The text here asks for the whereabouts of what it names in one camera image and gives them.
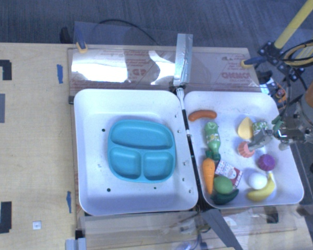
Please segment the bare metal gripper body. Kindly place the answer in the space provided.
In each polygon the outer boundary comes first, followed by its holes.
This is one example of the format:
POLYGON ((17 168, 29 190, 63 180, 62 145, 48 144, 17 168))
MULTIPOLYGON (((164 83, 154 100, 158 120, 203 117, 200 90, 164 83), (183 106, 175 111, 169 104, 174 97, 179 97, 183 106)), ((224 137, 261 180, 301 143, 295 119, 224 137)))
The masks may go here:
POLYGON ((273 135, 282 144, 305 143, 305 128, 300 113, 291 116, 278 115, 272 120, 273 135))

